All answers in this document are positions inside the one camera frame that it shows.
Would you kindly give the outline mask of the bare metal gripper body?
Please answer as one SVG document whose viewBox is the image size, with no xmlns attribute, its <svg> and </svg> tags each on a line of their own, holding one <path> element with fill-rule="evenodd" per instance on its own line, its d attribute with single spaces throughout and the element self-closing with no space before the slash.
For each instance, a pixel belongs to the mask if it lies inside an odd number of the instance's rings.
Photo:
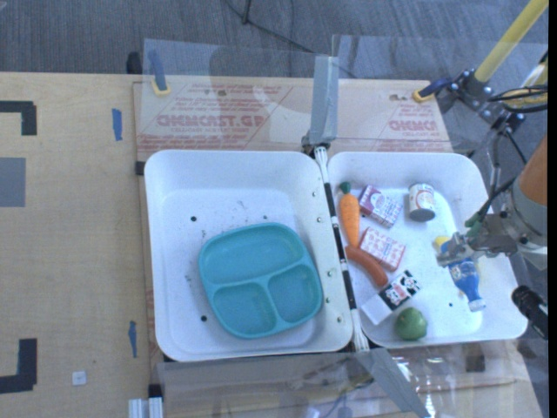
<svg viewBox="0 0 557 418">
<path fill-rule="evenodd" d="M 475 252 L 512 255 L 529 244 L 524 224 L 510 212 L 478 212 L 467 221 L 467 244 Z"/>
</svg>

